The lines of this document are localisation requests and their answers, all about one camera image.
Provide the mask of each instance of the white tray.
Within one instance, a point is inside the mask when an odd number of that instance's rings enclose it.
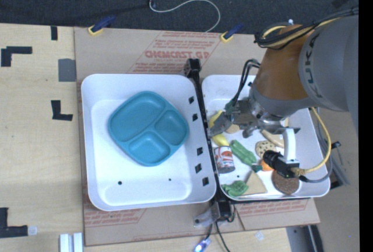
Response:
[[[241,76],[235,75],[212,75],[206,77],[202,82],[202,92],[205,102],[207,120],[216,114],[219,110],[224,110],[224,106],[236,94]],[[254,76],[249,76],[245,87],[241,91],[240,99],[247,97],[249,93],[248,83],[254,80]],[[310,168],[317,165],[323,159],[323,155],[316,137],[316,132],[311,120],[311,116],[307,109],[299,110],[289,117],[290,127],[300,127],[301,129],[295,135],[295,157],[300,161],[301,168]],[[255,153],[255,144],[258,141],[265,140],[262,134],[256,130],[253,136],[243,138],[242,131],[234,134],[224,133],[227,140],[230,142],[236,139],[242,143],[248,150]],[[278,148],[278,151],[283,153],[283,149]],[[243,164],[236,156],[233,156],[235,170],[231,173],[219,174],[220,184],[231,184],[236,180],[247,181],[251,173],[251,168]],[[248,195],[245,198],[234,198],[239,201],[254,201],[254,200],[280,200],[290,198],[309,198],[320,197],[328,193],[330,189],[330,180],[320,183],[305,183],[300,182],[299,189],[292,195],[285,195],[277,191],[271,181],[271,171],[259,171],[258,175],[264,182],[267,193]],[[327,174],[326,166],[307,174],[309,179],[319,179]]]
[[[154,167],[142,166],[126,155],[107,127],[110,115],[142,91],[168,100],[189,125],[184,144]],[[217,186],[197,95],[189,79],[181,75],[91,75],[82,83],[82,106],[88,194],[98,209],[198,203],[214,196]]]

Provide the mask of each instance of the toy can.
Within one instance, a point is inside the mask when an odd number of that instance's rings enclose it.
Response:
[[[235,170],[232,150],[229,146],[215,148],[214,155],[218,173],[229,173]]]

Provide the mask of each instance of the red and white can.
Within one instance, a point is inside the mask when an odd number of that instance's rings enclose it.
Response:
[[[214,155],[218,173],[229,173],[235,170],[232,150],[229,146],[215,148]]]

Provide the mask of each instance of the light wood surface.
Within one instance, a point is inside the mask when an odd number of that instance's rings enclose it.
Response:
[[[0,251],[58,251],[58,236],[83,232],[76,83],[59,82],[58,60],[75,59],[73,28],[0,24],[0,48],[31,46],[0,67],[0,207],[8,225],[37,235],[0,239]],[[52,100],[72,121],[52,119]],[[224,234],[233,251],[289,252],[285,228]],[[208,251],[225,251],[217,235]],[[84,251],[192,251],[201,237],[85,247]]]

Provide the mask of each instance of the white cable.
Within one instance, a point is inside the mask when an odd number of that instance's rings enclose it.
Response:
[[[217,15],[218,15],[218,17],[217,17],[217,22],[215,23],[214,26],[212,26],[209,30],[206,31],[206,32],[210,32],[210,31],[213,30],[213,29],[214,29],[214,28],[219,24],[219,22],[220,22],[220,11],[219,11],[219,8],[218,8],[218,7],[217,7],[213,2],[211,2],[211,1],[209,1],[209,0],[188,0],[188,1],[184,2],[184,3],[182,3],[182,4],[179,4],[178,6],[176,6],[176,7],[174,7],[174,8],[167,9],[167,10],[157,10],[157,9],[153,8],[153,7],[152,7],[152,0],[149,0],[149,8],[150,8],[153,12],[158,12],[158,13],[172,12],[172,11],[174,11],[174,10],[176,10],[176,9],[178,9],[178,8],[180,8],[180,7],[182,7],[183,5],[186,5],[186,4],[191,3],[191,2],[193,2],[193,1],[203,1],[203,2],[207,2],[207,3],[211,4],[212,6],[214,6],[214,8],[216,9],[216,11],[217,11]]]

